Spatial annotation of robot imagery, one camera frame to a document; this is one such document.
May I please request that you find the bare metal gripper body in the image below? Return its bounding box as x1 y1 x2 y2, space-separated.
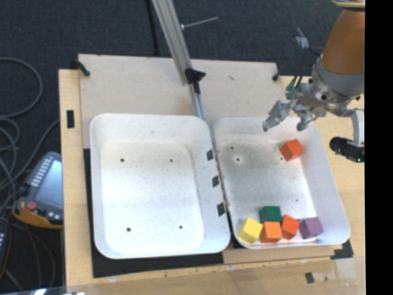
289 79 359 119

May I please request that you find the red-orange cube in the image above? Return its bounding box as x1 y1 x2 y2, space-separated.
279 138 306 162
280 214 301 240

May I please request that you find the white plastic tray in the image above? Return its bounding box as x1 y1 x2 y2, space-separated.
89 112 232 260
211 116 351 251

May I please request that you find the green cube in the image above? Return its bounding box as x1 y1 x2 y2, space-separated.
259 205 283 224

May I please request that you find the purple cube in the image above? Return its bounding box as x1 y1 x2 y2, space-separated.
298 216 325 240

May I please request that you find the light orange cube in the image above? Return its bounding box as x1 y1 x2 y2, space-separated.
260 221 284 243

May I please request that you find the yellow cube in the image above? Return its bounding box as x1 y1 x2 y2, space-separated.
238 216 264 245

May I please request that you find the pale flat board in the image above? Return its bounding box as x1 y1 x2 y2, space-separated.
77 53 343 266

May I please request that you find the black cylinder on white bracket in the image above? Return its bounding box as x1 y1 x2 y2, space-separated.
329 109 366 163

